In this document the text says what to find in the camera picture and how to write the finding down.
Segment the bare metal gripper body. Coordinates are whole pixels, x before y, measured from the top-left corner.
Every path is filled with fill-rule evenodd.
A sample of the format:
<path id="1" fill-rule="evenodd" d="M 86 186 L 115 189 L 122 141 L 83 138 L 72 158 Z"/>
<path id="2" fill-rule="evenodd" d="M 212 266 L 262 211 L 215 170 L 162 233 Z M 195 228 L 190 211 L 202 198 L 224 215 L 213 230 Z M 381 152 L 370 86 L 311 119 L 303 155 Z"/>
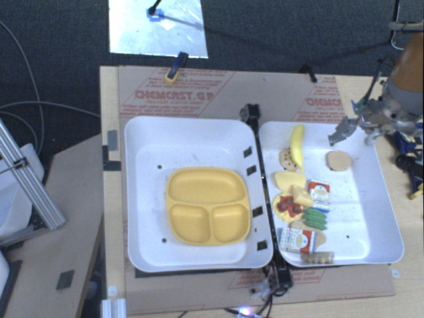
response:
<path id="1" fill-rule="evenodd" d="M 358 117 L 359 127 L 368 134 L 374 132 L 379 135 L 397 131 L 409 136 L 420 136 L 423 133 L 421 121 L 422 115 L 408 111 L 388 97 L 369 100 Z"/>

